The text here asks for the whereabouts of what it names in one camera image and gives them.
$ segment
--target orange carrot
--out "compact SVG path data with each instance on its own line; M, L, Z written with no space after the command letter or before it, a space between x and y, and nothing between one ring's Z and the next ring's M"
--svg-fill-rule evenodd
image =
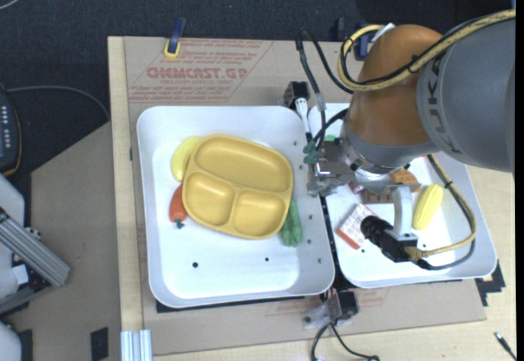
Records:
M178 228L182 228L182 221L184 221L186 217L187 212L182 202L182 184L180 183L169 203L169 219L173 223L176 223Z

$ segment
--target table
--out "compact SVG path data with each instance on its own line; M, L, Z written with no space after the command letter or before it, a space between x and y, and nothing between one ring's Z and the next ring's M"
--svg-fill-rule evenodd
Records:
M115 205L118 240L120 317L123 331L144 327L140 275L138 271L137 230L131 147L129 104L123 37L108 38L111 88L111 119L115 166ZM494 332L500 332L516 350L516 263L514 179L511 174L468 168L478 200L499 256L506 287L489 294L487 320L444 327L425 327L396 332L369 333L347 338L351 349L378 354L382 360L406 359L504 359ZM311 341L243 346L232 349L156 356L169 360L297 360L309 359ZM322 339L317 355L326 359L348 359L334 337Z

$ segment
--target yellow plate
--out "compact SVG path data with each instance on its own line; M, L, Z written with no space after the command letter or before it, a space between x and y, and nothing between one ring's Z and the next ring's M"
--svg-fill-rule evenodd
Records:
M183 204L193 220L234 236L265 239L284 223L293 170L274 149L216 134L192 153L183 184Z

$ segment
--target yellow and blue clamp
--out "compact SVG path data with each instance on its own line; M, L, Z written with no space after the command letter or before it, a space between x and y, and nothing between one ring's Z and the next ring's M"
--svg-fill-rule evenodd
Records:
M171 39L165 42L164 56L169 60L174 60L180 53L180 38L182 37L183 30L186 26L186 18L179 17L174 22L173 33Z

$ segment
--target pen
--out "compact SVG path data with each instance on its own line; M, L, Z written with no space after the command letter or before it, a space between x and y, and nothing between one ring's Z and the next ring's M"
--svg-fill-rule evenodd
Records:
M509 347L508 342L506 342L506 340L502 337L502 335L500 335L500 333L498 332L495 332L495 337L500 342L500 344L503 346L503 348L508 351L508 354L510 354L513 359L517 360L517 356L513 353L513 351L511 351L511 348Z

